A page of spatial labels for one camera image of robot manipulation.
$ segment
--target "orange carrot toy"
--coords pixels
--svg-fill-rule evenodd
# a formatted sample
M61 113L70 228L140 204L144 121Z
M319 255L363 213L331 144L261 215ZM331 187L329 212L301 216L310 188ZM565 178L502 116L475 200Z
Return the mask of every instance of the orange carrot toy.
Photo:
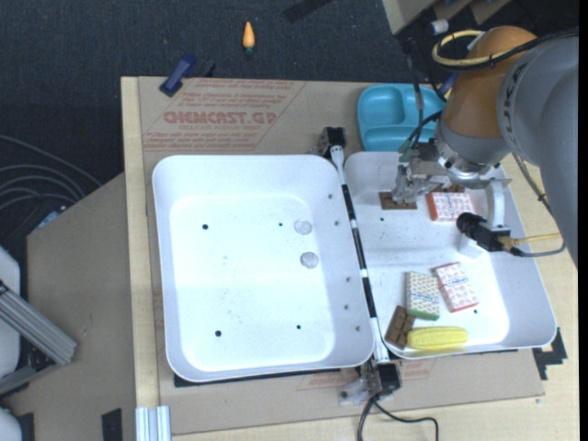
M245 48L245 54L251 55L254 52L255 45L255 34L251 23L247 21L245 23L245 30L243 32L243 47Z

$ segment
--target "pink box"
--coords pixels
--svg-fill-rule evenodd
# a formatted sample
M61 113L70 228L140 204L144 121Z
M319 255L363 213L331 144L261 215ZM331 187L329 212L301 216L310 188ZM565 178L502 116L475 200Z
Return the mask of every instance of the pink box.
M460 263L438 266L433 271L437 274L439 291L449 311L462 311L478 305L476 293Z
M434 192L426 200L433 221L455 221L464 212L475 212L468 193Z

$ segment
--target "dark carpet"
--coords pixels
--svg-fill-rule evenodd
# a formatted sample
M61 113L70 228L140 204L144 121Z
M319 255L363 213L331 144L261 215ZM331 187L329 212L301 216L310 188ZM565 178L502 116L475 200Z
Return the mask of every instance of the dark carpet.
M0 0L0 134L33 144L77 165L99 182L122 172L121 76L168 75L186 52L214 77L409 82L408 38L424 53L435 39L424 11L399 35L390 32L381 0ZM241 46L244 21L257 40L253 57ZM514 0L481 29L516 24L538 35L579 24L579 0ZM468 9L451 30L477 28ZM415 60L422 82L429 71ZM77 197L96 184L22 145L0 140L0 244L27 232L42 192L75 196L46 179L48 171L6 167L44 165L71 177Z

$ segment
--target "yellow corn toy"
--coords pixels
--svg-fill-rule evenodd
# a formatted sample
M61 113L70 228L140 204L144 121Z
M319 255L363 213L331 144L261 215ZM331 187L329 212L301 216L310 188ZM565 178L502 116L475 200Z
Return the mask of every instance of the yellow corn toy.
M407 335L407 345L414 349L438 351L462 346L468 341L467 330L461 327L413 328Z

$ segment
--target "blue plastic container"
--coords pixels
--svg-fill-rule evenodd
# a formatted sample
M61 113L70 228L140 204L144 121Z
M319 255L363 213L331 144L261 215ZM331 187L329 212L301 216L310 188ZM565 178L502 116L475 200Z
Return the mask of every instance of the blue plastic container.
M424 101L423 118L441 111L445 103L432 88L421 87ZM367 151L397 152L419 122L412 84L373 85L357 101L359 136ZM435 134L436 121L423 126L419 141Z

